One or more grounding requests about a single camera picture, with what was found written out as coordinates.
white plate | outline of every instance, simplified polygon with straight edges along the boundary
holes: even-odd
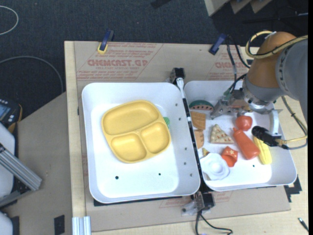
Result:
[[[170,119],[171,144],[148,160],[127,164],[110,150],[101,128],[109,109],[148,100]],[[179,89],[170,83],[91,83],[82,91],[89,189],[101,203],[194,194],[199,170]]]
[[[185,85],[185,94],[188,103],[195,100],[206,100],[215,105],[222,97],[223,93],[230,87],[233,81],[191,81]],[[240,88],[242,82],[238,82],[236,89]],[[292,184],[297,172],[289,150],[280,147],[270,147],[272,164],[264,165],[256,157],[247,160],[243,157],[239,147],[234,144],[212,144],[209,142],[209,135],[214,124],[218,124],[222,130],[232,136],[235,125],[236,114],[229,113],[220,117],[211,119],[208,111],[199,111],[206,113],[206,129],[204,130],[204,145],[209,152],[221,154],[223,149],[228,145],[238,151],[238,160],[234,167],[230,168],[230,174],[222,180],[209,180],[205,173],[203,178],[208,187],[215,191],[235,190],[243,188],[271,187],[277,185]],[[269,129],[269,115],[258,113],[248,113],[252,117],[252,126],[259,125]],[[248,137],[252,139],[252,128],[246,131]],[[202,149],[198,150],[199,157],[202,158]]]

robotic hand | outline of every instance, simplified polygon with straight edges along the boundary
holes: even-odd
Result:
[[[263,34],[267,34],[265,41],[258,52],[252,54],[251,42]],[[242,88],[228,89],[224,93],[214,107],[212,119],[226,112],[237,112],[239,115],[252,111],[273,114],[273,110],[267,106],[277,98],[288,95],[299,101],[308,123],[308,36],[296,38],[286,32],[262,31],[250,38],[246,53],[254,60],[248,73],[243,76]],[[258,138],[270,136],[271,139],[271,133],[266,131],[258,126],[252,133]],[[275,137],[272,137],[272,141],[267,144],[274,146]]]

blue clamp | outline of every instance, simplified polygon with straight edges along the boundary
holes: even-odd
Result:
[[[216,41],[216,43],[214,45],[212,45],[212,47],[209,49],[209,52],[213,55],[216,54],[216,52],[219,50],[219,46],[222,44],[222,42],[224,42],[224,40],[226,39],[226,35],[225,34],[221,34],[218,38],[218,40]]]
[[[103,55],[108,49],[108,42],[113,40],[114,31],[107,29],[107,32],[103,38],[103,41],[98,46],[98,53]]]

table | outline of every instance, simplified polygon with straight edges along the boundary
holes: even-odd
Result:
[[[71,199],[73,217],[83,217],[87,215],[85,201],[85,187],[83,175],[83,160],[81,147],[80,119],[77,114],[79,100],[77,90],[79,85],[76,79],[77,59],[75,58],[75,42],[65,42],[65,63],[67,80],[67,114],[68,114],[68,137],[70,155],[70,177],[71,177]],[[192,63],[196,67],[204,65],[203,56],[209,49],[209,45],[179,45],[179,44],[160,44],[165,48],[163,52],[166,56],[165,66],[171,70],[172,67],[188,67]],[[149,81],[149,72],[142,72],[141,81]],[[190,79],[203,78],[203,74],[187,71],[186,77]],[[302,117],[301,110],[297,101],[289,99],[291,107]],[[282,101],[279,99],[276,108],[284,109]],[[302,136],[301,130],[293,127],[293,120],[289,121],[289,113],[284,110],[280,113],[280,122],[286,139]],[[302,191],[298,195],[291,197],[290,211],[271,212],[256,215],[244,215],[228,218],[218,218],[211,220],[217,227],[231,228],[234,234],[306,234],[307,231],[301,226],[298,218],[301,217],[308,223],[308,153],[307,147],[292,151],[292,156],[297,168],[298,177],[301,182]],[[129,229],[117,229],[110,231],[93,232],[97,235],[119,235],[119,234],[194,234],[194,221],[179,222],[164,225],[153,225]],[[209,227],[204,222],[200,222],[199,230],[212,234]]]

toy tomato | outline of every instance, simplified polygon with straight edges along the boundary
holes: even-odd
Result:
[[[243,130],[243,131],[247,131],[252,126],[252,117],[244,116],[244,115],[239,116],[236,118],[235,123],[236,123],[236,126],[238,127],[238,129]]]

